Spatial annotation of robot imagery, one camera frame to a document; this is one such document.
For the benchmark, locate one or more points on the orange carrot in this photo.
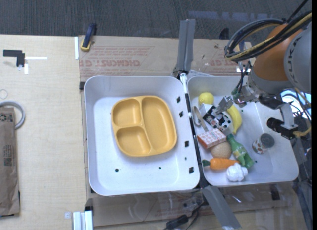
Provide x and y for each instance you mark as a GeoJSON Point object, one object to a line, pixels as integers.
{"type": "Point", "coordinates": [221, 163]}

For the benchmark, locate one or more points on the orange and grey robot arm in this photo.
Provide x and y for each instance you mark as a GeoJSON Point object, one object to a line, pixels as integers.
{"type": "Point", "coordinates": [272, 60]}

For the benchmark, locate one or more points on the yellow divided plate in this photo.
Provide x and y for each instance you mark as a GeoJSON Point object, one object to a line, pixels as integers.
{"type": "Point", "coordinates": [144, 125]}

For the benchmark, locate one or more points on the thin black and white rod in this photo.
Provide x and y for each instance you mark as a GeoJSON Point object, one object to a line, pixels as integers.
{"type": "Point", "coordinates": [188, 102]}

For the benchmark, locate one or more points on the white and black carton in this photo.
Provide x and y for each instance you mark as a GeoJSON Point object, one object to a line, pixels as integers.
{"type": "Point", "coordinates": [218, 121]}

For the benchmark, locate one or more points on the white garlic bulb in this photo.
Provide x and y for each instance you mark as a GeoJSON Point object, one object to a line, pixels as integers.
{"type": "Point", "coordinates": [236, 172]}

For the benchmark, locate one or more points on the brown paper bag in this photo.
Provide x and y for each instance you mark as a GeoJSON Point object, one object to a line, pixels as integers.
{"type": "Point", "coordinates": [8, 162]}

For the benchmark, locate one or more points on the yellow lemon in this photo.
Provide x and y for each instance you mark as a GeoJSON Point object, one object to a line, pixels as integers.
{"type": "Point", "coordinates": [206, 98]}

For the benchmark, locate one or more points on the brown cardboard board red print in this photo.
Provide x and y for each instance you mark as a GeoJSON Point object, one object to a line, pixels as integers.
{"type": "Point", "coordinates": [128, 58]}

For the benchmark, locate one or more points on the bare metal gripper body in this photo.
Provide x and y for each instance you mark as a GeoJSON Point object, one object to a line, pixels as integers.
{"type": "Point", "coordinates": [248, 95]}

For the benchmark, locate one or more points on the green bottle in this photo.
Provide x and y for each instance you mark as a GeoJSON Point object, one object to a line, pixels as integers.
{"type": "Point", "coordinates": [240, 152]}

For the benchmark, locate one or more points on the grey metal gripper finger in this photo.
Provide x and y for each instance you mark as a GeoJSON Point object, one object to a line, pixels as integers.
{"type": "Point", "coordinates": [227, 101]}
{"type": "Point", "coordinates": [220, 108]}

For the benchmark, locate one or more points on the tan bread roll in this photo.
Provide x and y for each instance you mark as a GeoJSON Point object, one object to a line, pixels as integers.
{"type": "Point", "coordinates": [221, 150]}

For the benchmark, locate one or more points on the black cylinder on white bracket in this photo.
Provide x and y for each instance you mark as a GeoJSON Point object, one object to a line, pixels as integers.
{"type": "Point", "coordinates": [282, 125]}

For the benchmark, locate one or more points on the white plastic tray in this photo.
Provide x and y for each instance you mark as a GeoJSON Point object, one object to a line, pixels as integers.
{"type": "Point", "coordinates": [272, 169]}
{"type": "Point", "coordinates": [104, 164]}

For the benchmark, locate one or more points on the yellow banana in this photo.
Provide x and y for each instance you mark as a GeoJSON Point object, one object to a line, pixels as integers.
{"type": "Point", "coordinates": [236, 118]}

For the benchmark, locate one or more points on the small printed can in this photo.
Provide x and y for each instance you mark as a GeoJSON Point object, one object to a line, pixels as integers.
{"type": "Point", "coordinates": [262, 144]}

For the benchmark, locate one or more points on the orange and white box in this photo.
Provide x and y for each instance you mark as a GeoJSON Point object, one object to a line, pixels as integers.
{"type": "Point", "coordinates": [211, 138]}

